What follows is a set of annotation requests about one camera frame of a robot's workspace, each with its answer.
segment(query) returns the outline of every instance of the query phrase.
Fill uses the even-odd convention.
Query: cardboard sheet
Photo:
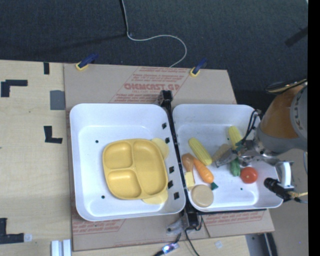
[[[197,77],[188,68],[116,66],[90,64],[78,71],[64,64],[68,159],[72,212],[73,250],[91,250],[140,244],[172,242],[166,226],[179,214],[90,222],[75,207],[69,113],[81,103],[154,103],[161,90],[173,94],[179,104],[236,104],[226,70],[203,69]],[[191,239],[217,238],[274,231],[268,210],[218,213],[203,216],[204,227],[190,233]]]

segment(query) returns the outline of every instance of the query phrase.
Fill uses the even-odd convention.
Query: orange carrot
[[[211,184],[212,182],[214,182],[214,179],[215,179],[214,175],[200,160],[198,160],[194,157],[193,162],[194,162],[194,166],[195,166],[196,170],[198,171],[201,179],[205,183]]]

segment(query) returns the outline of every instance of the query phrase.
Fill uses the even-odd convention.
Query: dark carpet
[[[306,0],[125,0],[129,31],[179,37],[206,69],[227,70],[238,104],[265,111],[265,86],[308,75]],[[169,67],[184,55],[174,38],[127,38],[121,0],[0,0],[0,59]]]

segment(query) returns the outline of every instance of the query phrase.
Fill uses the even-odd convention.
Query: toy tomato
[[[240,178],[244,183],[254,183],[258,179],[258,172],[255,168],[247,166],[241,170]]]

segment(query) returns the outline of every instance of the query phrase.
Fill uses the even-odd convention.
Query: yellow divided plate
[[[167,201],[168,196],[169,196],[168,190],[166,189],[160,194],[153,197],[144,198],[142,199],[142,201],[144,201],[146,204],[149,204],[149,205],[160,205],[160,204],[163,204],[165,201]]]
[[[112,142],[103,150],[102,163],[110,192],[119,199],[147,199],[167,189],[163,155],[150,140]]]

